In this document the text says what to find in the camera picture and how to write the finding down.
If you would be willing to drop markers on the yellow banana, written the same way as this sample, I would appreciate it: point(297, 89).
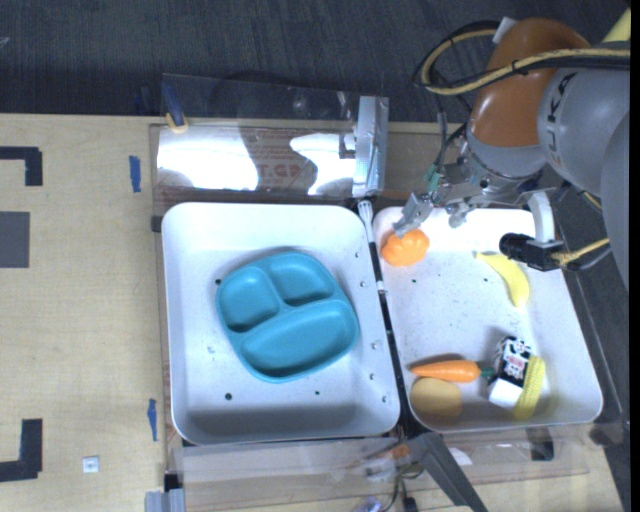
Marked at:
point(515, 280)

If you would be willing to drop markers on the yellow corn cob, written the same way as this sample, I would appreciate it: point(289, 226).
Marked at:
point(532, 387)

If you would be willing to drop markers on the cow print milk carton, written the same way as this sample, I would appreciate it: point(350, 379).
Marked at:
point(512, 360)

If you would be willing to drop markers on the orange carrot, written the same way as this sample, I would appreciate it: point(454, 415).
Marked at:
point(445, 370)

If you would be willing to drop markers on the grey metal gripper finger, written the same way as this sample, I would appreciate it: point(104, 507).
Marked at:
point(412, 215)
point(459, 214)

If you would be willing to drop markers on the orange toy pumpkin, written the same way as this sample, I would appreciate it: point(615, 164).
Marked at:
point(405, 248)

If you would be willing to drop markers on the white plastic tray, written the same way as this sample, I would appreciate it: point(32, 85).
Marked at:
point(200, 390)
point(450, 310)

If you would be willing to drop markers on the tan toy potato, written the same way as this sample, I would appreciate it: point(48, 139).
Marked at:
point(435, 398)

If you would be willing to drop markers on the blue divided plate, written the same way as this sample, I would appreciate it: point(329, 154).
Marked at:
point(287, 320)

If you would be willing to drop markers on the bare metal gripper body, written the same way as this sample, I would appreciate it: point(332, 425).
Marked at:
point(475, 187)

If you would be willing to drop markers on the black cylinder on white bracket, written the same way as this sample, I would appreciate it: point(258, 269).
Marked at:
point(525, 248)

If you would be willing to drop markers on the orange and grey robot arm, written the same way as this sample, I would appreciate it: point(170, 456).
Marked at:
point(510, 105)

